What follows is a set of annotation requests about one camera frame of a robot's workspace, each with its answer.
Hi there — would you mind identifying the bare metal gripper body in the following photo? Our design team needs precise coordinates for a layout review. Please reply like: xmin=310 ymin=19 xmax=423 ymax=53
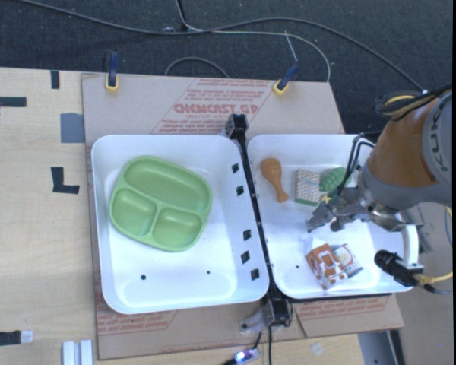
xmin=336 ymin=186 xmax=401 ymax=224

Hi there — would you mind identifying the white and green patterned carton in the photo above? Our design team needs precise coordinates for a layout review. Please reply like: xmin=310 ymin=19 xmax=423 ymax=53
xmin=293 ymin=168 xmax=322 ymax=207

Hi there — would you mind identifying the green toy broccoli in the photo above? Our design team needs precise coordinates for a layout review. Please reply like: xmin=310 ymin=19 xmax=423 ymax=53
xmin=318 ymin=167 xmax=353 ymax=194

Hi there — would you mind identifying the white plastic tray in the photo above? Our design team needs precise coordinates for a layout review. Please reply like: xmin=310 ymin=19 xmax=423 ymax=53
xmin=246 ymin=132 xmax=421 ymax=300
xmin=90 ymin=133 xmax=271 ymax=316

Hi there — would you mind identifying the orange and white carton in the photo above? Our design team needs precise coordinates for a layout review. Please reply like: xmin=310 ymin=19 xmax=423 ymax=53
xmin=304 ymin=243 xmax=347 ymax=291

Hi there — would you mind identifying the orange toy chicken drumstick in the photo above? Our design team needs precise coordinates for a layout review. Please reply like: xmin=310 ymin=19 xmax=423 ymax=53
xmin=260 ymin=157 xmax=290 ymax=204

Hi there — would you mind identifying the thin black rod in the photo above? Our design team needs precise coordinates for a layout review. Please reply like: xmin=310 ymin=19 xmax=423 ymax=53
xmin=235 ymin=127 xmax=287 ymax=308

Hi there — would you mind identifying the brown cardboard board red print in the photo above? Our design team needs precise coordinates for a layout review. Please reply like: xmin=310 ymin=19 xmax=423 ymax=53
xmin=80 ymin=73 xmax=406 ymax=361

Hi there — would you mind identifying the green divided plate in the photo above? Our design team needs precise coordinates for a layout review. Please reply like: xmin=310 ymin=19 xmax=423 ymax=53
xmin=108 ymin=155 xmax=214 ymax=253

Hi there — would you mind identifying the black cylinder on white bracket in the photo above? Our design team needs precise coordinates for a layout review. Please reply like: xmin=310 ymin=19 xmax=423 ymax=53
xmin=373 ymin=222 xmax=425 ymax=288

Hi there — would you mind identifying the black block with thin wires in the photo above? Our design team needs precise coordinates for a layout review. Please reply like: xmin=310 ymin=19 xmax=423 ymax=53
xmin=225 ymin=113 xmax=249 ymax=141
xmin=263 ymin=296 xmax=293 ymax=327

